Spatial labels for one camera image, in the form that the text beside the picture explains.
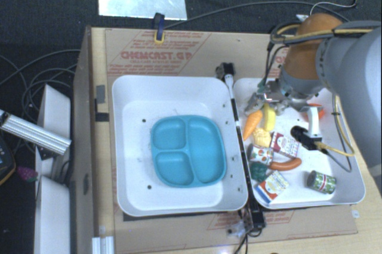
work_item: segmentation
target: wooden table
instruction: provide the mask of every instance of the wooden table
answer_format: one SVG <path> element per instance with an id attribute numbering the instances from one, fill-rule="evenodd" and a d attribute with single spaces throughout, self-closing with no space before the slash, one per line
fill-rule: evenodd
<path id="1" fill-rule="evenodd" d="M 106 77 L 106 55 L 105 55 L 105 29 L 92 29 L 93 42 L 93 85 L 94 90 L 100 83 L 107 83 Z M 107 105 L 98 105 L 98 111 L 108 112 Z M 97 151 L 110 148 L 110 134 L 108 123 L 97 123 L 95 126 L 95 136 L 102 138 L 97 144 Z M 112 183 L 110 157 L 106 154 L 97 154 L 97 183 L 101 185 L 98 207 L 101 212 L 98 215 L 98 222 L 106 227 L 106 235 L 113 235 L 114 223 Z M 362 202 L 352 206 L 357 211 L 359 218 L 356 219 L 358 228 L 357 234 L 345 236 L 331 236 L 320 238 L 307 238 L 298 240 L 287 240 L 277 242 L 264 242 L 249 244 L 248 253 L 253 254 L 296 254 L 296 253 L 382 253 L 382 199 L 374 180 L 369 174 L 365 161 L 359 152 L 356 158 L 366 186 L 366 196 Z M 172 251 L 173 254 L 215 254 L 215 253 L 233 253 L 237 246 L 222 246 L 199 248 L 189 250 Z"/>

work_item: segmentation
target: soda can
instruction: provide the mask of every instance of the soda can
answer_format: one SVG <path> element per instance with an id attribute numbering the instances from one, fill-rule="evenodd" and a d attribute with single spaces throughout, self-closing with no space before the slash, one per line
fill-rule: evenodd
<path id="1" fill-rule="evenodd" d="M 325 194 L 332 194 L 335 191 L 337 180 L 333 176 L 325 175 L 317 171 L 312 171 L 306 181 L 306 185 L 312 190 Z"/>
<path id="2" fill-rule="evenodd" d="M 269 165 L 273 161 L 273 150 L 250 144 L 247 149 L 247 157 L 250 162 L 259 162 Z"/>

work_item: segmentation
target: blue plate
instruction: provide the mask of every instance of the blue plate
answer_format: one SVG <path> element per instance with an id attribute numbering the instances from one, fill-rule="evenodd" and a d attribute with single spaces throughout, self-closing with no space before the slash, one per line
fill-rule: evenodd
<path id="1" fill-rule="evenodd" d="M 226 152 L 218 126 L 203 116 L 166 117 L 151 131 L 151 152 L 159 179 L 173 187 L 200 187 L 226 174 Z"/>

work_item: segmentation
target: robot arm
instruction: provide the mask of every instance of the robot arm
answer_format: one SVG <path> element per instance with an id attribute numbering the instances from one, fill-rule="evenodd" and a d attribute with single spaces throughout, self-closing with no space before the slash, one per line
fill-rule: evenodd
<path id="1" fill-rule="evenodd" d="M 342 24 L 314 14 L 299 25 L 295 37 L 279 79 L 269 81 L 258 99 L 308 111 L 307 100 L 324 87 L 330 90 L 340 98 L 349 129 L 381 191 L 381 23 Z M 289 44 L 287 38 L 279 40 Z"/>

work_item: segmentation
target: white tray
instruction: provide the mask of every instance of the white tray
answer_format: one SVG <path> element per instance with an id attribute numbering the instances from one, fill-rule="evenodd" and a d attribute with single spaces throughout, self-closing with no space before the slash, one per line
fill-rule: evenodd
<path id="1" fill-rule="evenodd" d="M 132 216 L 238 210 L 248 198 L 227 86 L 215 78 L 122 76 L 112 89 L 117 197 Z M 156 175 L 150 131 L 168 116 L 200 115 L 220 129 L 226 151 L 224 178 L 205 187 L 177 188 Z"/>
<path id="2" fill-rule="evenodd" d="M 244 108 L 247 106 L 253 92 L 257 90 L 257 84 L 260 80 L 243 78 L 235 83 L 234 92 L 242 128 L 244 128 L 247 119 L 244 115 Z M 320 119 L 322 141 L 325 144 L 341 149 L 341 142 L 335 128 L 333 115 L 331 114 L 332 94 L 328 90 L 323 89 L 318 97 L 311 99 L 309 102 L 321 104 L 324 107 L 325 115 Z M 291 137 L 290 130 L 296 125 L 308 129 L 309 124 L 301 113 L 288 108 L 282 116 L 276 117 L 274 130 Z M 248 147 L 251 141 L 252 137 L 245 141 L 245 148 Z M 338 153 L 332 154 L 344 166 L 348 166 L 345 156 Z M 268 209 L 290 209 L 296 207 L 353 204 L 360 202 L 364 198 L 365 184 L 363 183 L 355 157 L 349 158 L 353 168 L 351 173 L 344 171 L 329 157 L 319 151 L 308 151 L 300 146 L 298 157 L 303 161 L 299 167 L 291 171 L 281 172 L 290 186 L 275 198 L 274 201 L 266 203 L 255 191 L 255 197 L 261 205 Z M 285 162 L 288 158 L 275 153 L 274 160 L 276 162 Z M 333 194 L 323 194 L 306 187 L 307 176 L 312 170 L 336 177 L 337 188 Z M 254 180 L 252 182 L 254 186 L 257 185 L 257 182 Z"/>

